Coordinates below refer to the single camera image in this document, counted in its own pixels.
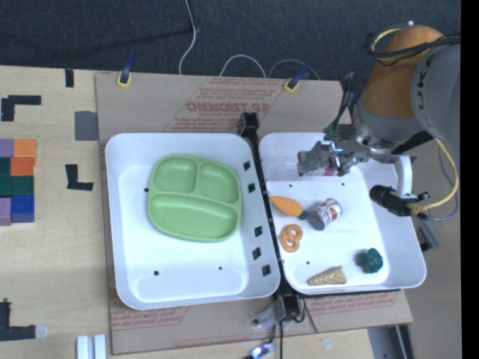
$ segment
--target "table surface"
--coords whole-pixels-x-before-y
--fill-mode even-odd
[[[48,328],[47,338],[0,342],[4,359],[74,358],[80,335],[105,334],[110,345],[99,145],[77,142],[74,134],[74,113],[96,111],[94,73],[75,70],[72,89],[65,87],[64,70],[0,67],[1,97],[42,96],[41,106],[17,105],[15,120],[0,125],[0,138],[37,140],[35,222],[0,227],[0,297],[12,302],[10,325]],[[94,182],[93,191],[67,190],[66,164],[77,164],[79,181]],[[261,343],[121,357],[243,358]],[[373,358],[365,329],[285,337],[283,353],[285,358]]]

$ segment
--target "can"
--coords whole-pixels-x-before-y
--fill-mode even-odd
[[[308,221],[315,230],[324,230],[326,226],[341,217],[341,205],[333,198],[328,198],[322,203],[308,210]]]

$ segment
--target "white tray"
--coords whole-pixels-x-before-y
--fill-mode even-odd
[[[332,197],[343,209],[339,219],[324,231],[317,231],[308,221],[287,216],[272,205],[277,235],[287,224],[298,224],[303,231],[299,250],[288,253],[280,248],[285,279],[306,295],[419,286],[425,279],[426,266],[411,219],[393,215],[369,198],[374,185],[396,187],[394,166],[370,160],[352,167],[343,177],[299,177],[297,153],[309,151],[322,140],[323,133],[272,133],[260,142],[268,194],[294,198],[304,209]],[[375,274],[365,274],[355,262],[355,255],[369,248],[377,249],[384,260]],[[306,283],[333,266],[343,267],[346,284]]]
[[[242,217],[229,239],[185,241],[151,224],[145,188],[154,164],[175,153],[212,159],[237,173]],[[262,298],[278,288],[278,261],[244,139],[217,133],[116,135],[106,145],[106,168],[116,288],[126,305],[146,310]]]

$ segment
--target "cardboard sheet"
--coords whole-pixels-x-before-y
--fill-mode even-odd
[[[104,148],[113,135],[123,132],[235,132],[244,111],[258,113],[259,136],[318,132],[335,118],[341,86],[304,81],[295,93],[287,93],[279,79],[139,73],[132,75],[128,88],[121,88],[117,77],[95,75],[113,353],[269,339],[271,331],[253,329],[250,318],[271,304],[269,298],[146,312],[121,302],[115,292]],[[311,298],[305,305],[304,322],[287,324],[285,335],[412,321],[403,291]]]

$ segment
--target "brown pretzel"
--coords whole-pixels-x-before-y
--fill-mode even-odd
[[[279,234],[279,242],[283,249],[293,253],[299,248],[299,240],[302,238],[302,230],[297,224],[288,224],[283,227]]]

